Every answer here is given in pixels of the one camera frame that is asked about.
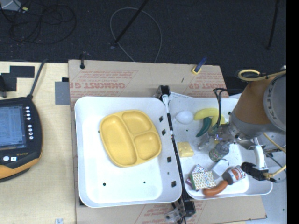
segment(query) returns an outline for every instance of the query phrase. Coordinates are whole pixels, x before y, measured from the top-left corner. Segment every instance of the yellow block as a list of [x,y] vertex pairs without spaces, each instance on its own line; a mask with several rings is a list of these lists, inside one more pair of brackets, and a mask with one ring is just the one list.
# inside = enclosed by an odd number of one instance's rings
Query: yellow block
[[178,142],[178,154],[181,158],[192,157],[194,155],[189,142]]

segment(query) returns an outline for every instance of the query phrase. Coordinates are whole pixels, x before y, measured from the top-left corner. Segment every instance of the black metal bar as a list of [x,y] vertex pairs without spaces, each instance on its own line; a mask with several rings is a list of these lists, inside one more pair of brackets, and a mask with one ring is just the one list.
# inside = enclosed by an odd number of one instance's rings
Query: black metal bar
[[149,0],[145,0],[140,8],[137,10],[137,12],[134,14],[134,16],[131,18],[131,20],[128,22],[128,24],[125,26],[125,28],[122,30],[122,32],[119,34],[119,36],[114,41],[114,46],[117,45],[118,41],[122,38],[122,36],[126,33],[128,28],[132,25],[136,17],[139,15],[139,13],[142,11],[142,9],[145,7],[145,5],[148,3]]
[[274,12],[273,23],[272,23],[272,29],[271,29],[271,34],[270,34],[270,38],[269,38],[269,43],[268,43],[268,46],[267,46],[268,50],[270,49],[270,47],[272,45],[272,39],[273,39],[273,35],[274,35],[274,30],[275,30],[275,25],[276,25],[276,19],[277,19],[277,13],[278,13],[278,9],[279,9],[279,4],[280,4],[280,0],[276,0],[275,12]]

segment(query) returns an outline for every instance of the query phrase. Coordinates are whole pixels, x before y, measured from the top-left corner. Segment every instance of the toy sausage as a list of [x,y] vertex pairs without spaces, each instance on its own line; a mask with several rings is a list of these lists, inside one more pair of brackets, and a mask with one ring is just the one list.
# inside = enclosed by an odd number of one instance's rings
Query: toy sausage
[[214,196],[222,192],[227,186],[228,182],[226,180],[222,180],[216,187],[203,189],[202,193],[206,196]]

